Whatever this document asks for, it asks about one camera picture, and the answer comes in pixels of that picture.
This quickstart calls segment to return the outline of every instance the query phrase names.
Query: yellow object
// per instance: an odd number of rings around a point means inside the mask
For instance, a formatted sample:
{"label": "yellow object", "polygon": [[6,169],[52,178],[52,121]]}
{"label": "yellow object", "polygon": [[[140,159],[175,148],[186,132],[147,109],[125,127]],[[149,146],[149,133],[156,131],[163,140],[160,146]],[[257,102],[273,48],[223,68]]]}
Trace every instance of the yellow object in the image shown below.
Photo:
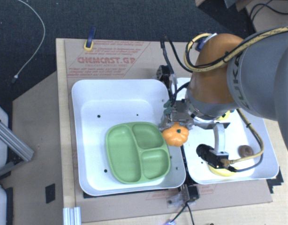
{"label": "yellow object", "polygon": [[233,176],[235,174],[235,172],[231,172],[225,168],[213,168],[212,166],[208,165],[209,169],[212,173],[218,175],[218,176],[223,176],[223,177],[230,177]]}
{"label": "yellow object", "polygon": [[172,127],[165,129],[162,135],[168,145],[181,147],[188,140],[189,130],[176,122]]}
{"label": "yellow object", "polygon": [[91,42],[91,46],[90,46],[90,47],[87,47],[87,46],[86,46],[86,45],[87,45],[87,40],[86,40],[85,43],[84,43],[84,45],[83,45],[83,49],[86,50],[87,52],[91,52],[92,49],[93,49],[93,44],[94,44],[94,42],[92,41],[92,42]]}
{"label": "yellow object", "polygon": [[230,111],[227,111],[223,116],[218,117],[216,120],[218,120],[218,121],[225,120],[229,117],[229,115],[230,115]]}

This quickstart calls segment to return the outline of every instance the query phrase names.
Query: cable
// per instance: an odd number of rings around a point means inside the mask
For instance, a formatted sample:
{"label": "cable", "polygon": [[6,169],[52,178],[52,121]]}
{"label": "cable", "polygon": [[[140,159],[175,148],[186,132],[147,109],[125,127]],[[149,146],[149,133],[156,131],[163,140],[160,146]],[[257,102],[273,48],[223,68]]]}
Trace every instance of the cable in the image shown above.
{"label": "cable", "polygon": [[[250,21],[251,21],[251,25],[253,24],[253,21],[254,21],[256,15],[257,15],[257,13],[258,13],[261,9],[263,9],[264,7],[267,7],[267,8],[269,8],[270,10],[272,10],[273,12],[276,12],[276,13],[278,13],[278,14],[288,15],[288,13],[278,11],[278,10],[272,8],[271,6],[269,6],[268,4],[269,4],[271,1],[272,1],[272,0],[269,0],[267,3],[258,3],[258,4],[254,5],[254,6],[252,7],[252,9],[251,9],[251,11],[250,11]],[[254,10],[257,6],[260,6],[260,5],[262,5],[262,7],[260,7],[260,8],[255,12],[254,16],[251,17],[251,16],[252,16],[252,13],[253,13],[253,10]]]}
{"label": "cable", "polygon": [[193,219],[193,215],[192,215],[192,212],[191,212],[191,209],[190,209],[190,206],[188,204],[188,201],[186,201],[184,207],[177,213],[177,215],[169,222],[169,224],[171,224],[174,220],[176,220],[178,218],[178,216],[180,216],[180,214],[185,210],[185,208],[188,208],[189,209],[189,212],[190,212],[190,215],[191,215],[191,220],[192,220],[192,224],[194,224],[194,219]]}
{"label": "cable", "polygon": [[[254,168],[254,167],[258,166],[263,160],[263,153],[264,153],[264,143],[263,143],[262,138],[257,133],[257,131],[254,129],[252,124],[249,123],[249,121],[247,120],[247,118],[244,115],[244,113],[240,109],[237,109],[237,112],[239,113],[239,116],[241,117],[241,119],[245,123],[246,127],[251,131],[252,135],[254,136],[256,141],[258,142],[258,144],[260,146],[260,151],[258,153],[256,153],[256,154],[254,154],[254,155],[251,155],[251,156],[248,156],[248,157],[242,157],[242,158],[235,159],[235,160],[221,159],[220,161],[224,164],[224,166],[226,166],[226,167],[228,166],[227,169],[230,170],[231,172],[243,172],[243,171],[246,171],[246,170],[249,170],[251,168]],[[251,166],[251,167],[247,167],[247,168],[244,168],[244,169],[235,169],[234,167],[229,166],[231,164],[235,164],[235,163],[242,162],[242,161],[245,161],[245,160],[248,160],[248,159],[252,159],[252,158],[256,158],[256,157],[259,157],[259,156],[261,156],[260,160],[256,164]]]}
{"label": "cable", "polygon": [[239,53],[241,53],[244,49],[246,49],[247,47],[253,45],[254,43],[276,35],[276,34],[280,34],[280,33],[284,33],[284,32],[288,32],[288,26],[282,26],[282,27],[278,27],[275,29],[271,29],[262,33],[257,34],[256,36],[251,37],[250,39],[246,40],[245,42],[239,44],[236,48],[234,48],[231,52],[228,52],[226,55],[224,55],[221,58],[218,58],[217,60],[207,63],[207,64],[201,64],[201,65],[193,65],[190,62],[189,59],[189,51],[191,49],[191,47],[193,46],[194,41],[197,41],[198,39],[200,39],[201,37],[204,37],[204,34],[198,35],[196,36],[193,40],[191,40],[187,46],[186,46],[186,51],[184,54],[184,60],[185,60],[185,64],[186,66],[191,69],[192,71],[195,72],[206,72],[206,71],[210,71],[216,68],[219,68],[221,66],[223,66],[224,64],[226,64],[227,62],[229,62],[234,56],[238,55]]}
{"label": "cable", "polygon": [[195,225],[195,224],[194,224],[193,215],[192,215],[192,211],[191,211],[191,208],[190,208],[188,202],[186,202],[186,205],[187,205],[187,207],[188,207],[188,209],[189,209],[189,213],[190,213],[190,216],[191,216],[192,224]]}
{"label": "cable", "polygon": [[178,218],[178,216],[185,210],[186,207],[187,207],[187,206],[185,205],[185,206],[177,213],[177,215],[169,222],[169,224],[172,223],[174,220],[176,220],[176,219]]}
{"label": "cable", "polygon": [[165,34],[163,37],[164,37],[164,38],[169,42],[169,44],[171,45],[171,48],[172,48],[173,53],[174,53],[174,56],[175,56],[176,60],[178,61],[179,65],[180,65],[183,69],[185,69],[187,72],[192,73],[193,71],[190,70],[190,69],[188,69],[188,68],[180,61],[180,59],[179,59],[179,57],[178,57],[178,55],[177,55],[175,46],[173,45],[173,42],[171,41],[171,39],[170,39],[166,34]]}
{"label": "cable", "polygon": [[176,92],[173,94],[173,100],[171,101],[171,106],[173,106],[176,102],[176,98],[177,98],[177,94],[184,88],[187,88],[190,82],[186,82],[185,84],[183,84],[182,86],[180,86]]}
{"label": "cable", "polygon": [[164,58],[165,58],[167,65],[168,65],[170,74],[172,75],[172,80],[173,80],[173,84],[174,84],[174,92],[176,93],[176,91],[177,91],[177,79],[175,77],[174,70],[173,70],[171,63],[169,61],[169,58],[167,56],[167,52],[166,52],[166,48],[165,48],[165,42],[164,42],[163,38],[161,38],[160,44],[161,44],[161,48],[163,49],[163,55],[164,55]]}
{"label": "cable", "polygon": [[25,4],[26,6],[28,6],[36,15],[37,17],[39,18],[39,20],[41,21],[42,25],[43,25],[43,37],[42,37],[42,40],[39,44],[39,46],[37,47],[37,49],[35,50],[35,52],[33,53],[33,55],[31,56],[30,59],[28,59],[28,61],[20,68],[20,70],[18,71],[18,73],[13,77],[12,79],[12,84],[14,84],[16,82],[16,80],[18,79],[18,76],[19,74],[21,73],[21,71],[25,68],[25,66],[33,59],[33,57],[36,55],[36,53],[38,52],[38,50],[40,49],[43,41],[44,41],[44,38],[45,38],[45,35],[46,35],[46,29],[45,29],[45,25],[44,25],[44,22],[42,20],[42,18],[39,16],[39,14],[30,6],[28,5],[26,2],[23,2],[22,0],[17,0],[23,4]]}

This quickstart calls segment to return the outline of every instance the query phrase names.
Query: white basin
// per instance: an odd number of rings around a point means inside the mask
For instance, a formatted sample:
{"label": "white basin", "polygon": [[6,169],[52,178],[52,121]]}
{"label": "white basin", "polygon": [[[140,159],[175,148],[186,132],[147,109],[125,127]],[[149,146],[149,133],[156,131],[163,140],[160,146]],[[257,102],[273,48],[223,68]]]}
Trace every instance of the white basin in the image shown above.
{"label": "white basin", "polygon": [[[189,78],[178,78],[178,87],[189,81]],[[185,97],[185,89],[181,90],[178,94],[177,100]],[[234,182],[245,180],[257,179],[270,179],[274,178],[279,172],[279,165],[264,123],[260,117],[251,115],[242,111],[249,122],[253,125],[256,131],[264,142],[264,153],[262,162],[255,168],[251,168],[244,172],[236,172],[232,176],[222,176],[214,174],[210,171],[208,164],[196,153],[196,148],[199,144],[206,144],[214,147],[215,138],[212,129],[204,130],[198,126],[193,126],[189,131],[187,142],[183,145],[185,157],[190,177],[199,184],[213,184],[222,182]],[[241,145],[249,145],[254,154],[260,151],[259,144],[257,143],[250,130],[246,128],[244,122],[239,114],[234,111],[225,120],[221,122],[229,123],[225,129],[225,151],[229,153],[229,159],[240,158],[238,148]],[[260,157],[249,159],[234,164],[238,169],[253,166],[260,160]]]}
{"label": "white basin", "polygon": [[72,88],[79,183],[92,196],[177,188],[186,178],[181,149],[169,146],[171,168],[158,180],[123,184],[111,173],[105,136],[127,122],[160,123],[168,100],[165,85],[155,79],[80,80]]}

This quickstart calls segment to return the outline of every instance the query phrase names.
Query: cardboard sheet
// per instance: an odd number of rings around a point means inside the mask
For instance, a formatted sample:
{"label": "cardboard sheet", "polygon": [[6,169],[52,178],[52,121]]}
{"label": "cardboard sheet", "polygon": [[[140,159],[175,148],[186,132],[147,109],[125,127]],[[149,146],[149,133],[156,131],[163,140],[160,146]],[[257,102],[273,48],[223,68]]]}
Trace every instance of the cardboard sheet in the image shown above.
{"label": "cardboard sheet", "polygon": [[[101,197],[87,196],[78,181],[78,161],[71,89],[82,79],[151,79],[159,65],[165,65],[158,42],[108,41],[94,42],[92,52],[83,50],[85,40],[65,39],[70,129],[74,165],[76,206],[81,207],[82,222],[95,222],[119,218],[132,218],[165,213],[175,213],[179,207],[167,204],[167,199],[178,189],[139,192]],[[174,43],[177,53],[183,56],[186,43]],[[171,51],[167,49],[177,77],[190,77]],[[193,51],[193,60],[198,52]],[[213,209],[272,201],[266,180],[197,185],[200,198],[193,210]]]}

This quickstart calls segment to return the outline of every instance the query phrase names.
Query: green plate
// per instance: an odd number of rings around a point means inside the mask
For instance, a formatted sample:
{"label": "green plate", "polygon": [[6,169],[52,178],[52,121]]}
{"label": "green plate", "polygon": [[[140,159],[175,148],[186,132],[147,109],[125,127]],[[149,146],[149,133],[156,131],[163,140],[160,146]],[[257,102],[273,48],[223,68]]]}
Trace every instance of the green plate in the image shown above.
{"label": "green plate", "polygon": [[122,123],[106,133],[107,158],[115,178],[137,184],[157,180],[170,170],[168,146],[149,122]]}

